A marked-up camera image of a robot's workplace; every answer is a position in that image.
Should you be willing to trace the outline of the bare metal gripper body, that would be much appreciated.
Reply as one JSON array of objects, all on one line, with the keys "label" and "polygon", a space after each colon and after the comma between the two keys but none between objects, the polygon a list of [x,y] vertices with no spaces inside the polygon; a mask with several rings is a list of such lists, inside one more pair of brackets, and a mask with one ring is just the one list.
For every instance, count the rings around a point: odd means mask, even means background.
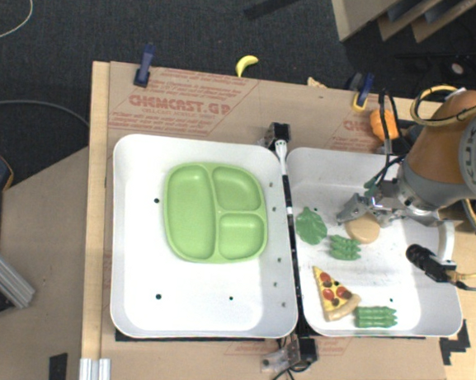
[{"label": "bare metal gripper body", "polygon": [[370,197],[370,209],[379,218],[440,222],[438,208],[418,196],[404,181],[382,181]]}]

